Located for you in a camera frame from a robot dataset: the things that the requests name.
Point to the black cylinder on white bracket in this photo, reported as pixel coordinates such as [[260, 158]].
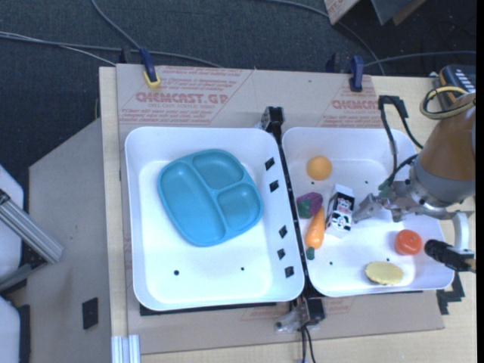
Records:
[[446, 255]]

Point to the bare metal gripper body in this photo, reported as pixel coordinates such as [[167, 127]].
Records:
[[412, 199]]

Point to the blue divided plate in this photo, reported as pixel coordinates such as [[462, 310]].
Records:
[[204, 199]]

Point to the black and white milk carton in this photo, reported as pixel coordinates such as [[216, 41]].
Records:
[[340, 212]]

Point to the yellow-orange ball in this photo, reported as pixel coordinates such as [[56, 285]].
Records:
[[319, 168]]

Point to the thin black and white rod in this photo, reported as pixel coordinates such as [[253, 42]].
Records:
[[291, 187]]

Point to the orange tomato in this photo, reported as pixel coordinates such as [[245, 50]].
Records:
[[408, 242]]

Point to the orange carrot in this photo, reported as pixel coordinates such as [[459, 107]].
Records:
[[317, 231]]

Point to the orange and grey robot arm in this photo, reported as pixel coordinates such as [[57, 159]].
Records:
[[450, 153]]

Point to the purple and green eggplant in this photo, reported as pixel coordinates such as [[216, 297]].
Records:
[[308, 204]]

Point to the brown cardboard board red print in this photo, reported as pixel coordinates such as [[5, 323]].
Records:
[[211, 97]]

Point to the yellow biscuit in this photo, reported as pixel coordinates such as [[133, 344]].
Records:
[[383, 273]]

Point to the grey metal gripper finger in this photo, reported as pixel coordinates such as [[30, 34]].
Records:
[[397, 215], [366, 208]]

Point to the white plastic tray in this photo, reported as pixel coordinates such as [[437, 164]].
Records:
[[211, 278], [355, 263]]

